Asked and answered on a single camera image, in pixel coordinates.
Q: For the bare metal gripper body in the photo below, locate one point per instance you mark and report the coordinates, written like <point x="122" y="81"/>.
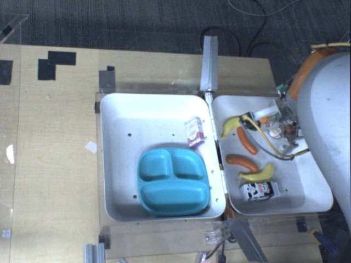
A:
<point x="288" y="116"/>

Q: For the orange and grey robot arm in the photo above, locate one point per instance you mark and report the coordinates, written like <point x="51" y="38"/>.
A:
<point x="326" y="119"/>

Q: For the orange carrot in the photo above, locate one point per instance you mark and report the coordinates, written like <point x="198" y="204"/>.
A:
<point x="263" y="120"/>

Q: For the orange sausage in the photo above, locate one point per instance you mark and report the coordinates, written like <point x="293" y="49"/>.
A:
<point x="246" y="142"/>
<point x="241" y="162"/>

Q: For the yellow banana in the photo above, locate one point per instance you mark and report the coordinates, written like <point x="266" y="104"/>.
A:
<point x="260" y="174"/>
<point x="229" y="125"/>

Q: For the white plastic tray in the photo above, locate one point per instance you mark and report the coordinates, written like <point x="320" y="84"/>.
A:
<point x="153" y="119"/>
<point x="301" y="185"/>

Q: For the black and white carton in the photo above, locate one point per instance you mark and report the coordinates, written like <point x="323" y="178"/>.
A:
<point x="259" y="191"/>

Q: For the pink and white carton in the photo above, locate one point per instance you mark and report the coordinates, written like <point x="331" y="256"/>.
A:
<point x="195" y="131"/>

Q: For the blue divided plate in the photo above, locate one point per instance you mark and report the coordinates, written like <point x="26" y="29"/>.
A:
<point x="172" y="193"/>

